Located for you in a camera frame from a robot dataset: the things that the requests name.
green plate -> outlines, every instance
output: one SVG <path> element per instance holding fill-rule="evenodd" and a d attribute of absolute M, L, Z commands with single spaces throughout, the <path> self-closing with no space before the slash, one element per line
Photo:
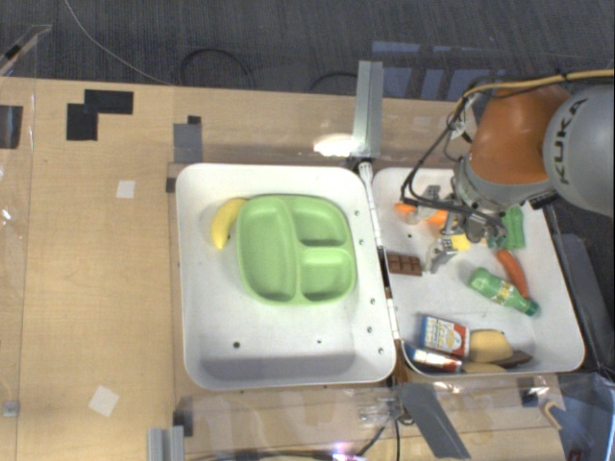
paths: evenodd
<path fill-rule="evenodd" d="M 253 198 L 237 218 L 237 248 L 243 284 L 263 302 L 328 303 L 357 283 L 346 217 L 322 198 Z"/>

yellow banana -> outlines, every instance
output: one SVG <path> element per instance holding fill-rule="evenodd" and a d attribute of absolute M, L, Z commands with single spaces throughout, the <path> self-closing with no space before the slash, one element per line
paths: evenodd
<path fill-rule="evenodd" d="M 227 200 L 218 211 L 215 212 L 211 221 L 211 242 L 219 250 L 223 249 L 229 240 L 229 231 L 237 220 L 239 211 L 248 202 L 245 198 L 231 198 Z"/>

yellow object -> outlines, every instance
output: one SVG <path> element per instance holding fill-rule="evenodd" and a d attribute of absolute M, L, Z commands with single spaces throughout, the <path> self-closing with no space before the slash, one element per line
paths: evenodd
<path fill-rule="evenodd" d="M 499 365 L 479 362 L 464 362 L 461 370 L 468 374 L 497 374 L 506 372 L 506 369 Z"/>
<path fill-rule="evenodd" d="M 453 244 L 453 249 L 458 251 L 468 251 L 472 247 L 472 243 L 465 234 L 453 234 L 451 244 Z"/>
<path fill-rule="evenodd" d="M 211 221 L 211 242 L 219 250 L 223 249 L 229 240 L 229 231 L 237 220 L 239 211 L 248 202 L 245 198 L 231 198 L 215 212 Z"/>
<path fill-rule="evenodd" d="M 486 363 L 506 360 L 514 354 L 508 340 L 496 329 L 477 329 L 470 333 L 470 361 Z"/>

wooden surface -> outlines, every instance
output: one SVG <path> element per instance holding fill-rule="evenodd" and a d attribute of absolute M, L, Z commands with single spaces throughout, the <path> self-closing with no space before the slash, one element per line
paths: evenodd
<path fill-rule="evenodd" d="M 97 142 L 66 141 L 66 104 L 82 103 L 86 88 L 134 91 L 134 114 L 99 115 Z M 385 101 L 385 160 L 416 158 L 449 109 Z M 195 388 L 179 369 L 181 358 L 174 361 L 165 181 L 173 123 L 185 123 L 189 114 L 202 117 L 207 160 L 311 162 L 314 138 L 352 130 L 354 99 L 37 82 L 21 413 L 16 437 L 15 423 L 2 423 L 2 459 L 16 449 L 19 461 L 142 460 L 148 428 L 168 428 L 182 399 L 193 401 L 199 423 L 209 423 L 203 426 L 208 446 L 188 442 L 195 453 L 315 443 L 331 435 L 338 415 L 348 421 L 357 414 L 343 389 L 215 395 Z M 120 181 L 135 181 L 133 199 L 116 198 Z M 464 387 L 482 387 L 472 384 Z M 99 385 L 119 395 L 108 417 L 88 407 Z M 515 459 L 560 459 L 556 431 L 538 409 L 521 408 L 514 387 L 514 381 L 502 387 L 501 404 L 448 404 L 467 448 L 476 459 L 511 459 L 511 452 Z M 351 424 L 356 432 L 348 440 L 360 445 L 369 435 Z M 402 459 L 432 459 L 416 426 L 403 434 Z M 387 430 L 370 459 L 393 457 L 391 435 Z"/>

